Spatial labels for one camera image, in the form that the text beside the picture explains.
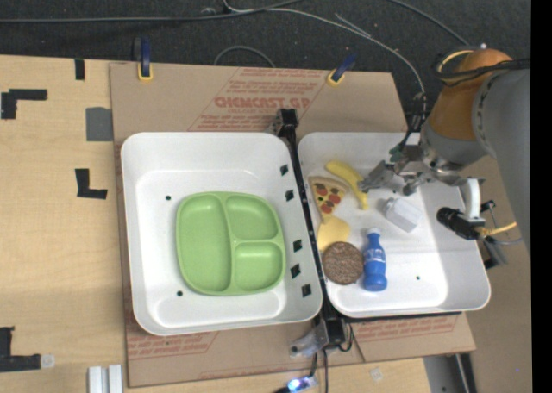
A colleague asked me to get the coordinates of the green divided plate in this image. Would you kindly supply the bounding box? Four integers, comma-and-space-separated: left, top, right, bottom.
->
174, 190, 287, 297

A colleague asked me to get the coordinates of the white bottle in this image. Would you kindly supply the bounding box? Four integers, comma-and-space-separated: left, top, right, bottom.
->
378, 196, 424, 234

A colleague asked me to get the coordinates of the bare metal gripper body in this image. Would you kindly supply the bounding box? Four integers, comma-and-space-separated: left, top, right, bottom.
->
391, 145, 474, 189

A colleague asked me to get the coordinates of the black block with thin wires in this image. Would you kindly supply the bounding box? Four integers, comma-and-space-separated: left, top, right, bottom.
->
323, 316, 347, 347
274, 108, 300, 138

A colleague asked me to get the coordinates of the white plastic tray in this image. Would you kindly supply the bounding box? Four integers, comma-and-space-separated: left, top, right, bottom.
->
297, 131, 492, 320
120, 131, 324, 337

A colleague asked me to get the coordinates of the yellow banana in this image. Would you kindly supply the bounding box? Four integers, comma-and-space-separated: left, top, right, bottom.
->
325, 159, 371, 212

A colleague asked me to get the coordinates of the yellow cheese slice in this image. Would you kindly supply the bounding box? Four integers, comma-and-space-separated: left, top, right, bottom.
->
316, 215, 352, 253

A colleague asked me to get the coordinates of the pizza slice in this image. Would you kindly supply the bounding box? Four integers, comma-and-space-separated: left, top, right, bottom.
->
307, 175, 349, 225

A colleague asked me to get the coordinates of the brown round biscuit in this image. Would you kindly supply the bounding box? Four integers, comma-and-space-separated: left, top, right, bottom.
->
321, 240, 365, 286

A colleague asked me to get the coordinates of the blue bottle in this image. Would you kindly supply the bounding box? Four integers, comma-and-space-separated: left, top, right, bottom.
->
361, 227, 389, 292

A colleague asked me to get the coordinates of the black cylinder on white bracket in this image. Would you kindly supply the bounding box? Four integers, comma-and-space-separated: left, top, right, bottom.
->
436, 177, 489, 241

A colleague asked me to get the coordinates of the brown cardboard board, red print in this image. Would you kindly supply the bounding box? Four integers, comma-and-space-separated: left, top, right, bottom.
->
108, 62, 478, 389

